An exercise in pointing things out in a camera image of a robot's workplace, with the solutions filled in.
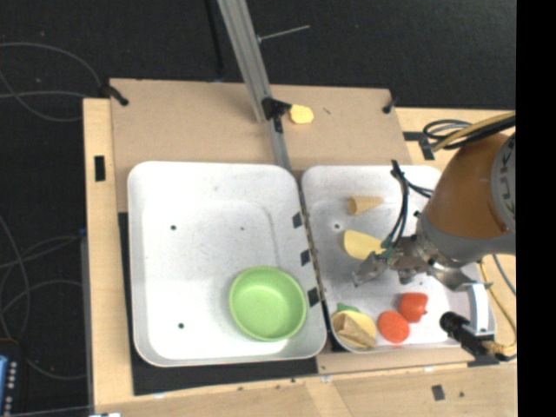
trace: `orange tomato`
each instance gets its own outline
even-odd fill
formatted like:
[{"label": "orange tomato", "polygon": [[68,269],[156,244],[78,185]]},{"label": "orange tomato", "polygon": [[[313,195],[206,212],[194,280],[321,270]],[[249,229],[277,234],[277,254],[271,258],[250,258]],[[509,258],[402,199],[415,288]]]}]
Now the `orange tomato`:
[{"label": "orange tomato", "polygon": [[428,296],[421,292],[407,292],[401,296],[398,311],[410,323],[418,323],[427,312]]},{"label": "orange tomato", "polygon": [[387,310],[379,316],[381,335],[392,343],[401,343],[409,336],[409,322],[395,310]]}]

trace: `black carpet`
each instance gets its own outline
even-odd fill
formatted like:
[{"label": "black carpet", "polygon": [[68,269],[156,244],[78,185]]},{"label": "black carpet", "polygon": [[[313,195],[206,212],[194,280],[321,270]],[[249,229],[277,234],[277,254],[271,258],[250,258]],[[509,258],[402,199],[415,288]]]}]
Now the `black carpet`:
[{"label": "black carpet", "polygon": [[[310,25],[262,42],[271,83],[389,88],[400,106],[514,109],[517,0],[247,0],[256,32]],[[203,0],[0,0],[0,44],[51,45],[81,57],[103,83],[111,77],[241,80],[215,6],[219,70]],[[14,91],[64,89],[95,96],[95,78],[54,51],[0,48]],[[86,231],[83,128],[22,108],[0,83],[0,215],[20,252]],[[27,96],[51,117],[80,116],[67,96]],[[29,285],[80,281],[79,241],[26,261]],[[0,265],[16,254],[0,229]],[[19,265],[2,266],[5,307],[24,291]],[[85,372],[83,296],[75,284],[47,284],[4,311],[25,356],[49,374]],[[28,369],[25,409],[87,404],[86,380]]]}]

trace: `wooden table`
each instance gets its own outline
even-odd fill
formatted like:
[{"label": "wooden table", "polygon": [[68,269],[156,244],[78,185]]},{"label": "wooden table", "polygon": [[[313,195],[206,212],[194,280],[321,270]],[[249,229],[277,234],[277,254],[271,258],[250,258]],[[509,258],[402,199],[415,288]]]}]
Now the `wooden table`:
[{"label": "wooden table", "polygon": [[[130,110],[124,111],[117,102],[106,99],[86,99],[83,103],[94,401],[92,405],[97,412],[120,412],[126,416],[204,416],[221,414],[222,411],[226,415],[284,416],[517,414],[517,362],[470,368],[467,367],[467,363],[473,358],[458,347],[394,351],[363,357],[349,353],[333,353],[329,348],[325,348],[317,357],[318,375],[135,396],[129,359],[128,324],[117,223],[117,213],[125,209],[122,182],[125,181],[126,172],[137,160],[153,157],[170,160],[189,158],[175,155],[174,151],[168,149],[161,152],[161,144],[155,149],[147,150],[147,154],[137,153],[136,151],[143,147],[141,140],[145,141],[151,137],[160,140],[164,136],[157,136],[158,133],[167,129],[170,131],[166,131],[166,135],[173,136],[175,132],[172,129],[181,128],[176,122],[180,122],[183,116],[197,119],[203,116],[203,113],[206,115],[207,109],[202,108],[204,103],[219,108],[218,112],[222,113],[219,116],[223,116],[222,122],[231,122],[230,125],[238,125],[238,128],[244,129],[239,132],[233,129],[234,132],[229,135],[223,130],[216,139],[211,140],[232,143],[236,141],[236,137],[228,136],[244,135],[250,137],[246,140],[257,144],[265,140],[261,138],[266,135],[266,128],[262,130],[263,133],[259,133],[260,125],[245,120],[250,116],[250,108],[247,93],[242,94],[240,84],[218,84],[223,85],[216,88],[218,94],[223,91],[227,96],[219,96],[216,99],[213,93],[215,87],[206,83],[139,83],[116,79],[112,84],[117,86],[124,96],[130,96]],[[451,157],[451,152],[441,151],[437,153],[436,160],[426,161],[417,142],[404,142],[403,133],[422,131],[426,123],[439,118],[477,122],[498,114],[490,110],[396,109],[389,115],[381,114],[379,110],[369,115],[369,110],[373,111],[374,108],[388,102],[387,90],[276,86],[273,87],[273,91],[275,96],[280,95],[289,102],[306,104],[313,109],[319,107],[321,102],[328,107],[324,112],[314,109],[312,135],[309,135],[307,130],[298,129],[300,126],[285,122],[286,142],[294,172],[302,172],[314,163],[378,164],[388,163],[391,157],[398,158],[402,164],[426,164],[442,170]],[[189,109],[181,112],[180,109],[184,109],[183,107]],[[352,116],[355,120],[351,124],[345,124],[345,127],[338,123],[338,118],[329,118],[334,115],[343,116],[341,118],[350,117],[353,113],[356,114]],[[377,122],[384,122],[385,119],[390,124],[384,129],[382,124]],[[348,131],[353,129],[359,132],[361,125],[365,127],[363,130],[368,129],[369,122],[371,127],[374,126],[371,131],[383,132],[383,136],[376,134],[372,137],[371,143],[376,143],[375,152],[368,150],[368,139],[362,141],[360,137],[356,137],[352,140],[342,131],[342,128],[345,128]],[[152,135],[146,132],[144,125],[141,127],[142,124],[150,125]],[[188,129],[190,135],[205,134],[207,125],[202,122],[198,125],[196,132]],[[122,150],[126,148],[126,140],[123,138],[129,138],[130,135],[133,135],[133,138],[129,139],[127,151],[122,154]],[[308,141],[312,141],[310,147],[307,146]],[[327,155],[326,151],[330,149],[328,144],[334,145],[334,153]],[[234,162],[234,156],[240,156],[239,162],[269,162],[272,159],[266,143],[263,147],[237,149],[237,155],[221,153],[222,159],[215,157],[214,153],[206,154],[206,151],[206,148],[197,147],[193,148],[191,153],[195,153],[198,160],[212,159],[223,162]],[[96,162],[100,157],[104,162],[105,175],[100,175],[99,178]],[[515,258],[505,257],[502,258],[502,262],[509,276],[515,281]],[[489,268],[501,300],[515,319],[515,298],[505,288],[498,274],[492,270],[492,265],[489,265]],[[497,340],[511,342],[512,329],[506,324],[500,311],[495,307],[493,310],[499,325]],[[443,389],[444,400],[435,399],[432,390],[435,386],[441,386]]]}]

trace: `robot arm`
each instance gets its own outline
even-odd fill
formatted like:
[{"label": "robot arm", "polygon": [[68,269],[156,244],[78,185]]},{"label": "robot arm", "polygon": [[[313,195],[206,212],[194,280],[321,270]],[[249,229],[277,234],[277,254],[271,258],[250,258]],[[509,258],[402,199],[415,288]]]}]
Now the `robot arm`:
[{"label": "robot arm", "polygon": [[[394,162],[393,175],[407,190],[408,182],[396,167]],[[462,145],[420,212],[414,233],[394,242],[387,239],[383,246],[382,254],[373,252],[353,273],[356,286],[388,269],[398,272],[402,284],[427,273],[453,291],[467,292],[472,304],[484,302],[485,287],[462,268],[486,255],[516,253],[515,133],[495,133]],[[493,330],[481,332],[478,314],[472,315],[467,320],[448,312],[440,325],[473,355],[503,360]]]}]

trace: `wire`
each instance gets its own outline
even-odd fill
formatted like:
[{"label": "wire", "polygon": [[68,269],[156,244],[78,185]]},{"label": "wire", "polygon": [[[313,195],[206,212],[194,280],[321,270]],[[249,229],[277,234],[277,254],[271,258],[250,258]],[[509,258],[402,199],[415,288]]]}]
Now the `wire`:
[{"label": "wire", "polygon": [[[485,283],[487,283],[489,280],[488,280],[488,277],[487,277],[487,268],[485,267],[484,260],[479,261],[479,267],[480,267],[480,271],[483,275],[483,280],[485,281]],[[498,295],[494,292],[493,288],[489,288],[488,291],[490,292],[490,295],[493,297],[494,301],[496,302],[496,304],[500,308],[500,311],[502,312],[502,314],[506,317],[507,322],[512,327],[513,342],[512,342],[512,344],[509,344],[509,345],[503,345],[503,344],[497,343],[496,341],[483,341],[483,343],[482,343],[483,347],[485,347],[488,350],[488,352],[493,354],[493,355],[500,355],[500,356],[506,357],[506,358],[513,358],[517,355],[517,346],[518,346],[518,328],[517,328],[517,325],[515,324],[515,321],[513,320],[512,316],[509,314],[507,309],[502,304],[502,301],[500,301],[500,298],[498,297]]]},{"label": "wire", "polygon": [[480,122],[474,123],[472,125],[469,125],[469,126],[465,127],[464,129],[460,129],[459,131],[456,131],[455,133],[452,133],[450,136],[443,139],[442,141],[436,143],[432,147],[432,151],[438,151],[440,149],[444,149],[447,145],[449,145],[450,143],[456,141],[457,139],[459,139],[463,136],[467,136],[470,133],[473,133],[474,131],[482,129],[483,127],[489,127],[489,126],[496,127],[497,123],[499,123],[501,121],[505,121],[507,119],[511,119],[511,118],[515,119],[515,111],[512,111],[511,113],[505,113],[503,115],[497,115],[497,116],[489,117],[488,119],[485,119],[484,121],[480,121]]},{"label": "wire", "polygon": [[[98,76],[98,74],[95,72],[95,70],[87,62],[85,62],[81,57],[76,56],[75,54],[73,54],[71,52],[68,52],[66,50],[62,50],[62,49],[57,48],[55,46],[44,45],[44,44],[41,44],[41,43],[30,43],[30,42],[0,43],[0,49],[2,49],[2,48],[35,48],[35,49],[48,50],[48,51],[53,51],[53,52],[56,52],[56,53],[59,53],[59,54],[63,54],[65,56],[79,62],[93,76],[93,78],[95,79],[97,88],[100,88],[102,86],[101,79]],[[70,118],[49,116],[49,115],[45,115],[44,113],[41,113],[37,109],[34,109],[29,104],[27,104],[22,97],[22,94],[25,94],[26,96],[28,94],[27,93],[18,93],[16,91],[14,91],[14,89],[12,88],[12,86],[10,85],[8,80],[6,79],[5,75],[3,74],[2,69],[0,69],[0,81],[2,81],[3,85],[6,87],[6,89],[9,92],[8,95],[2,95],[3,98],[6,97],[6,96],[15,98],[21,106],[23,106],[30,113],[34,114],[35,116],[40,117],[43,120],[50,121],[50,122],[76,122],[76,121],[79,121],[79,120],[82,119],[80,116],[70,117]],[[65,96],[69,96],[69,95],[78,96],[79,95],[79,93],[72,93],[70,91],[54,91],[54,93],[57,93],[57,94],[62,94],[63,93]]]},{"label": "wire", "polygon": [[461,139],[458,142],[451,143],[444,147],[444,149],[458,149],[463,145],[466,145],[471,142],[479,141],[480,139],[484,139],[485,137],[492,136],[496,133],[499,133],[505,129],[509,129],[515,126],[515,117],[510,117],[504,121],[500,121],[493,126],[483,127],[482,129],[477,129],[473,133],[470,133],[465,139]]},{"label": "wire", "polygon": [[[22,259],[23,262],[27,262],[27,261],[32,261],[35,260],[36,258],[40,257],[40,256],[45,256],[47,254],[50,254],[52,252],[55,252],[56,250],[66,247],[68,245],[70,245],[72,242],[75,242],[79,239],[79,236],[57,236],[56,238],[49,238],[48,240],[44,240],[41,241],[37,244],[34,244],[33,246],[29,247],[27,250],[25,250],[22,253]],[[50,242],[55,242],[55,241],[65,241],[62,244],[58,244],[57,246],[53,246],[52,248],[49,248],[47,250],[44,250],[43,252],[39,252],[33,255],[29,255],[26,256],[28,253],[30,253],[32,250],[42,247],[45,244],[48,244]],[[0,269],[2,268],[12,268],[13,266],[15,266],[17,264],[17,261],[10,261],[10,262],[5,262],[3,264],[0,264]]]},{"label": "wire", "polygon": [[496,267],[498,268],[500,274],[502,275],[502,278],[504,278],[504,281],[506,282],[506,285],[512,291],[513,296],[517,296],[517,290],[516,290],[515,286],[512,284],[512,282],[510,281],[510,279],[507,277],[506,271],[502,267],[502,264],[500,263],[500,260],[498,259],[498,256],[493,255],[493,259],[494,259],[494,262],[496,263]]},{"label": "wire", "polygon": [[[74,285],[74,286],[78,286],[80,288],[83,288],[83,285],[77,281],[70,281],[70,280],[53,280],[53,281],[44,281],[44,282],[40,282],[38,284],[35,284],[33,286],[29,285],[29,277],[27,276],[27,270],[23,264],[23,261],[28,261],[28,260],[32,260],[35,258],[38,258],[39,256],[42,255],[46,255],[49,253],[54,252],[55,250],[58,250],[60,248],[63,248],[69,244],[71,244],[72,242],[75,242],[79,236],[58,236],[55,238],[49,238],[48,240],[44,240],[41,242],[38,242],[37,244],[34,244],[33,246],[29,247],[27,250],[25,250],[25,252],[23,252],[22,254],[19,252],[19,250],[17,249],[17,245],[15,244],[15,240],[13,239],[13,236],[10,232],[10,229],[8,228],[8,225],[6,224],[5,220],[2,218],[2,216],[0,215],[0,224],[2,224],[2,227],[4,229],[4,232],[6,233],[6,235],[9,238],[9,241],[12,245],[12,247],[14,247],[14,251],[16,252],[16,257],[17,260],[16,261],[12,261],[12,262],[8,262],[8,263],[4,263],[0,266],[0,268],[8,268],[8,270],[6,271],[6,273],[4,274],[4,277],[2,279],[2,284],[0,285],[0,324],[2,325],[3,331],[6,334],[6,336],[8,337],[7,340],[13,340],[13,341],[20,341],[21,337],[23,336],[25,330],[27,329],[27,325],[29,322],[29,315],[30,315],[30,308],[31,308],[31,303],[30,303],[30,293],[34,290],[37,290],[39,288],[44,288],[47,286],[51,286],[53,284],[69,284],[69,285]],[[44,246],[45,244],[51,243],[51,242],[56,242],[56,241],[63,241],[62,244],[59,244],[57,246],[54,246],[52,248],[48,248],[42,252],[30,255],[25,257],[28,253],[31,253],[33,250],[40,248],[42,246]],[[4,290],[4,286],[5,286],[5,282],[8,279],[8,277],[10,276],[11,270],[18,265],[21,269],[22,269],[22,275],[23,275],[23,279],[25,280],[25,289],[23,290],[23,292],[21,292],[20,294],[16,295],[10,302],[8,302],[8,304],[6,304],[5,306],[2,306],[2,297],[3,297],[3,290]],[[18,301],[22,300],[22,298],[26,298],[26,309],[25,309],[25,320],[23,321],[23,325],[20,328],[20,337],[17,339],[14,339],[12,337],[11,331],[7,326],[7,323],[4,319],[4,313],[9,311]],[[86,378],[86,374],[78,374],[78,375],[59,375],[59,374],[53,374],[50,373],[48,371],[45,371],[44,369],[42,369],[41,367],[39,367],[34,361],[30,360],[29,358],[25,359],[27,364],[34,369],[35,371],[37,371],[39,374],[42,374],[46,377],[50,377],[53,380],[59,380],[59,381],[77,381],[77,380],[81,380]]]},{"label": "wire", "polygon": [[[0,225],[2,225],[3,231],[6,234],[6,236],[8,237],[8,241],[10,242],[10,245],[11,245],[14,253],[16,254],[17,266],[21,269],[21,275],[23,277],[23,283],[25,285],[25,292],[26,292],[26,295],[27,295],[27,304],[26,304],[26,308],[25,308],[25,316],[23,318],[23,324],[20,328],[19,335],[16,338],[16,340],[20,341],[21,337],[23,336],[23,332],[27,328],[27,323],[29,322],[29,315],[30,315],[29,277],[27,276],[27,270],[25,269],[25,265],[23,264],[23,258],[21,256],[21,254],[19,253],[19,249],[17,248],[16,241],[14,240],[14,237],[11,234],[10,228],[8,227],[8,224],[6,224],[6,221],[3,219],[2,215],[0,215]],[[4,275],[4,278],[2,279],[2,285],[0,286],[0,293],[3,292],[3,287],[5,285],[6,280],[8,279],[8,276],[9,276],[10,272],[11,272],[11,268],[8,270],[8,272]],[[8,326],[6,325],[5,319],[3,318],[3,310],[2,310],[2,302],[1,301],[0,301],[0,323],[2,324],[3,330],[6,333],[6,336],[8,338],[12,338],[11,332],[8,329]]]},{"label": "wire", "polygon": [[428,123],[423,129],[423,134],[429,139],[434,139],[436,141],[441,141],[446,139],[449,135],[437,135],[441,131],[447,131],[449,129],[462,129],[471,125],[470,122],[459,121],[457,119],[442,119],[439,121],[434,121]]},{"label": "wire", "polygon": [[401,185],[401,207],[396,223],[394,224],[392,231],[387,235],[386,240],[383,242],[384,248],[395,248],[403,236],[403,232],[406,227],[407,222],[407,210],[409,207],[409,189],[412,189],[421,196],[430,198],[433,191],[431,189],[425,189],[418,185],[412,184],[405,176],[405,173],[401,171],[400,164],[392,160],[392,171],[390,174],[400,183]]},{"label": "wire", "polygon": [[[63,91],[58,89],[53,90],[45,90],[45,91],[24,91],[21,93],[17,93],[20,97],[30,97],[30,96],[71,96],[71,97],[90,97],[84,93],[76,93],[74,91]],[[0,94],[0,99],[8,99],[12,98],[14,95],[12,93],[7,94]]]}]

